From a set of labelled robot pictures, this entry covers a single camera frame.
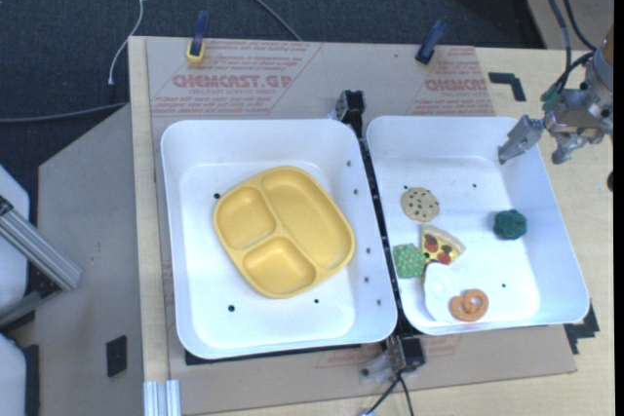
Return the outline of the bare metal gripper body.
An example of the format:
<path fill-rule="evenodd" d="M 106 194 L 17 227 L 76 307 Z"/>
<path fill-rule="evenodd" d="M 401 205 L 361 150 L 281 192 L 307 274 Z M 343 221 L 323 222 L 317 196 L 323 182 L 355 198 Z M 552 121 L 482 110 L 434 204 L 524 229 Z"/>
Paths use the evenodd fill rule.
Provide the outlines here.
<path fill-rule="evenodd" d="M 581 85 L 542 96 L 544 127 L 550 134 L 573 134 L 600 142 L 613 133 L 613 96 L 604 86 Z"/>

